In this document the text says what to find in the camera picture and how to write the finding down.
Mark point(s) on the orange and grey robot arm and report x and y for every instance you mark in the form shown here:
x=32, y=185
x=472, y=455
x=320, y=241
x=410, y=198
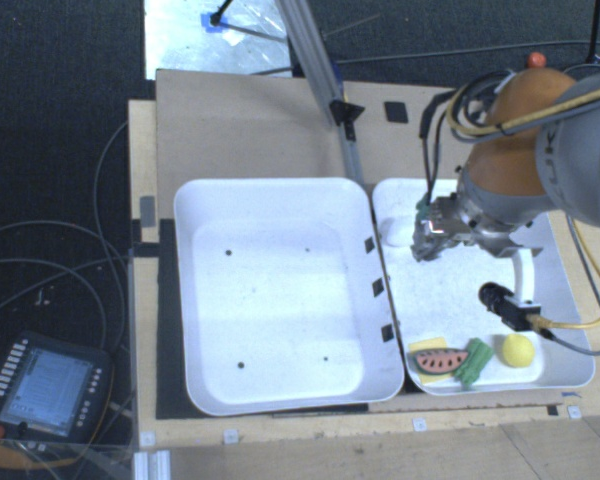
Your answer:
x=575, y=168

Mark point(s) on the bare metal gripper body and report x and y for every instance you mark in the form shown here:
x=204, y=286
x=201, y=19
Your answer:
x=452, y=218

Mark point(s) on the white rounded object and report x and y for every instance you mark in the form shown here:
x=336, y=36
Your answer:
x=396, y=232

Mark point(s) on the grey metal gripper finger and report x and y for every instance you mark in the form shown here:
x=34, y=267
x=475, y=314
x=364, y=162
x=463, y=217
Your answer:
x=420, y=245
x=440, y=248

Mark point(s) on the black cylinder on white bracket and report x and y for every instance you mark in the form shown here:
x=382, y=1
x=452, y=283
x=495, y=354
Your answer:
x=511, y=308

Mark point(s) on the yellow lemon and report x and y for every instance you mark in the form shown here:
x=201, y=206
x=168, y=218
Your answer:
x=518, y=350

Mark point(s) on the red watermelon slice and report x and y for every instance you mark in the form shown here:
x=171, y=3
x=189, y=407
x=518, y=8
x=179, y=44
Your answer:
x=437, y=361

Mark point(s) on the yellow cheese slice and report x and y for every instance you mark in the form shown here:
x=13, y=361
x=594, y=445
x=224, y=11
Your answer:
x=430, y=379

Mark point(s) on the white plastic tray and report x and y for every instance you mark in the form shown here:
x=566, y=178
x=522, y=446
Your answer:
x=280, y=308
x=455, y=298

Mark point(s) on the brown cardboard board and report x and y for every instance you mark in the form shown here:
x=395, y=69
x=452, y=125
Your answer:
x=240, y=128

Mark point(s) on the green asparagus bunch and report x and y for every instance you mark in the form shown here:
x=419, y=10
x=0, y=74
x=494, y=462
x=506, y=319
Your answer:
x=472, y=363

